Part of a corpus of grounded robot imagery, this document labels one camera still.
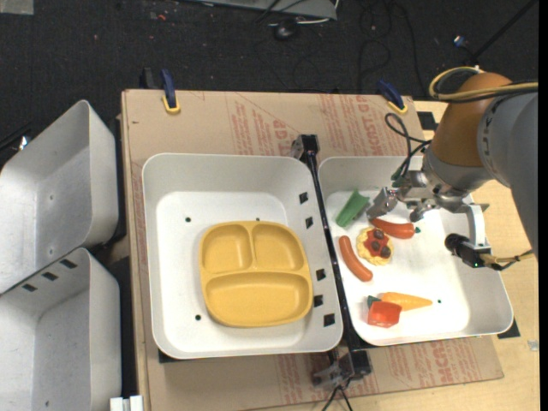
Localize brown cardboard board red print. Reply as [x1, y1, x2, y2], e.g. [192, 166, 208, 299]
[121, 88, 505, 411]

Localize black computer mouse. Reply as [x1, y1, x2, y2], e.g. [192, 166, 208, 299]
[273, 18, 300, 41]

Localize orange toy carrot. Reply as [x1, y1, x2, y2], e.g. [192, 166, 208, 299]
[366, 291, 434, 313]

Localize thin black rod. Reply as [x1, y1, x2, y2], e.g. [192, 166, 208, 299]
[305, 152, 357, 351]

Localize red toy bell pepper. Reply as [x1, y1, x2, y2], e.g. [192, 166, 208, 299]
[366, 301, 403, 330]

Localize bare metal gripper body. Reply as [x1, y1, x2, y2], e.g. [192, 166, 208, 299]
[395, 170, 471, 213]

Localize black block with thin wires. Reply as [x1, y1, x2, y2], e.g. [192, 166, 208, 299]
[311, 348, 372, 387]
[290, 134, 322, 163]

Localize black cylinder on white bracket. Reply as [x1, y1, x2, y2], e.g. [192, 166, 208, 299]
[444, 202, 494, 270]

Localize orange-red toy sausage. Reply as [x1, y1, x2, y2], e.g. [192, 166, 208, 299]
[338, 235, 374, 283]

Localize green toy celery stick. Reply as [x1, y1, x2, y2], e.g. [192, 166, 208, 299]
[335, 189, 371, 229]

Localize yellow divided plate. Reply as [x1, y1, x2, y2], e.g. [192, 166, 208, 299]
[198, 220, 315, 329]

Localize toy spaghetti with meatballs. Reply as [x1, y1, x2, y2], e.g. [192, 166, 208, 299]
[355, 226, 395, 267]

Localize white plastic tray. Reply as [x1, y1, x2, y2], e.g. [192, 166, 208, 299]
[317, 155, 515, 348]
[0, 98, 120, 295]
[141, 152, 345, 360]
[0, 247, 123, 411]

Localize red toy chili pepper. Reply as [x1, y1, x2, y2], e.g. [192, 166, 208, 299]
[370, 217, 421, 241]

